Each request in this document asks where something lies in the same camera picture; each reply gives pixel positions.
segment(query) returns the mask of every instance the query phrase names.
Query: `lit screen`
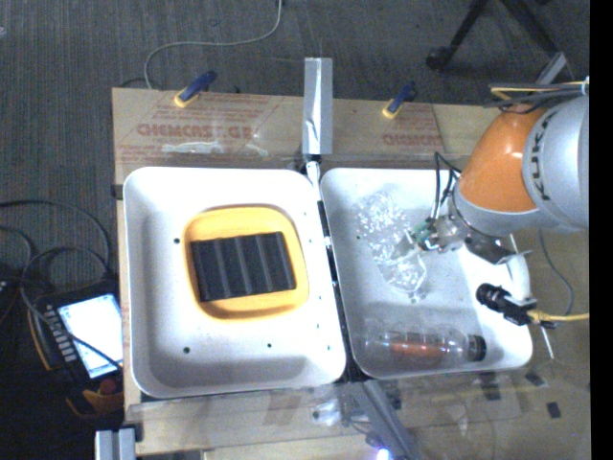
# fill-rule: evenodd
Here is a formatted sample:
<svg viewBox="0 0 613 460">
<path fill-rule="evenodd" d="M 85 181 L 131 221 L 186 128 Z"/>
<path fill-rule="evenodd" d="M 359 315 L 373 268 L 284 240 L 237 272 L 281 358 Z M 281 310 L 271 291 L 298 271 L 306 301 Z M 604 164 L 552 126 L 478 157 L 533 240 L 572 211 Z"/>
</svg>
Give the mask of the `lit screen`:
<svg viewBox="0 0 613 460">
<path fill-rule="evenodd" d="M 124 359 L 122 316 L 112 294 L 84 300 L 58 309 L 68 332 L 117 362 Z M 104 357 L 75 342 L 90 378 L 116 370 Z"/>
</svg>

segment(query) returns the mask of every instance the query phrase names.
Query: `plastic bottle cap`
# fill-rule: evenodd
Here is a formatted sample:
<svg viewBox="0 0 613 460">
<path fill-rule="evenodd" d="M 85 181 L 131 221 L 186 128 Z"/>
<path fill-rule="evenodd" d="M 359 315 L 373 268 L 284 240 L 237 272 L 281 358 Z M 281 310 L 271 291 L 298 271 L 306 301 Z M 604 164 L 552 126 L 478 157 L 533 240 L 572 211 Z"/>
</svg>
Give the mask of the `plastic bottle cap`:
<svg viewBox="0 0 613 460">
<path fill-rule="evenodd" d="M 480 335 L 470 335 L 468 337 L 468 349 L 466 350 L 466 357 L 469 361 L 483 361 L 486 357 L 488 346 L 486 340 Z"/>
</svg>

